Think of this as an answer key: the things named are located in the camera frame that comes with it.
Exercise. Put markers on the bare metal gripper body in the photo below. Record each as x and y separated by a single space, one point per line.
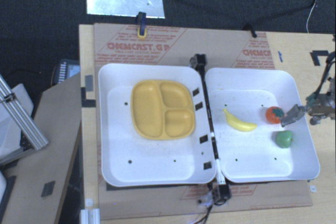
324 107

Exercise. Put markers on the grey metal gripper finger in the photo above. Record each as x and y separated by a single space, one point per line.
292 116

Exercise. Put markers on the red tomato with green top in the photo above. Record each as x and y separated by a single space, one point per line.
272 116

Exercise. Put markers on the green pepper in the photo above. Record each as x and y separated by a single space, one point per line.
284 139

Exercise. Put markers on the yellow banana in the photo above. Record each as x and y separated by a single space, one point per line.
240 124

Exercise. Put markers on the white plastic tray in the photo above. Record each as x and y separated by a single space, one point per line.
257 160
155 160

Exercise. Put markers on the thin black and white rod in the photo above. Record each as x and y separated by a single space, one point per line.
208 112

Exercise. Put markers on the brown cardboard board red print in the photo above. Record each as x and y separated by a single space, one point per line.
215 42

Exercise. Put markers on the yellow divided plate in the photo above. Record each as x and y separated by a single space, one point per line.
147 110

